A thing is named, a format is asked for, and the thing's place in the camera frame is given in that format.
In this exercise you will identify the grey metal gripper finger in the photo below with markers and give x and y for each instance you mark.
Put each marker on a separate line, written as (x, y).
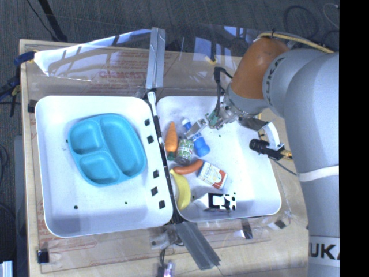
(196, 128)

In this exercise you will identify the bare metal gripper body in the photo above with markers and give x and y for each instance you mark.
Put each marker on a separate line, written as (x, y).
(229, 115)

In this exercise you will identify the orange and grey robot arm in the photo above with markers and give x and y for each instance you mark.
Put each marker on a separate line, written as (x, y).
(311, 102)

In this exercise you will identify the blue bottle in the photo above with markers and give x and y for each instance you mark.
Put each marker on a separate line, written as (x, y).
(201, 147)

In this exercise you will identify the green can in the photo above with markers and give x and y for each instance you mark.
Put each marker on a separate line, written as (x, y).
(184, 152)

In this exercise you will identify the orange carrot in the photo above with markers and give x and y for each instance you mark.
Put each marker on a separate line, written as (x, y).
(171, 138)

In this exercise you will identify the red sausage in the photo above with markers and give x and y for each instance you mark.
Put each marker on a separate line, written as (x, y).
(188, 168)

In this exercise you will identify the white and red carton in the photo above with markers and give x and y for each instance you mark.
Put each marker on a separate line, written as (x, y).
(212, 175)

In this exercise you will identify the yellow banana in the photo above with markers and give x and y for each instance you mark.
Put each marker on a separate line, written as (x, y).
(183, 192)

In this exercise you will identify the white plastic tray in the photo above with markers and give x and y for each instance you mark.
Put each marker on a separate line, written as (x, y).
(95, 212)
(248, 183)

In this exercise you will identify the white box with black print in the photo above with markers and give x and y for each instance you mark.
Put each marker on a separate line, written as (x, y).
(220, 201)

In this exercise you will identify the brown cardboard board, red print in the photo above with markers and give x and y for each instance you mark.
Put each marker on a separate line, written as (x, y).
(121, 76)

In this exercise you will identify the blue divided plate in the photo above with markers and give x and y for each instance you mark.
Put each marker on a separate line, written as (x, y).
(106, 149)

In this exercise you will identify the black cylinder on white bracket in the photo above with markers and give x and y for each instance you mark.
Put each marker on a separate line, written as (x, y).
(260, 146)

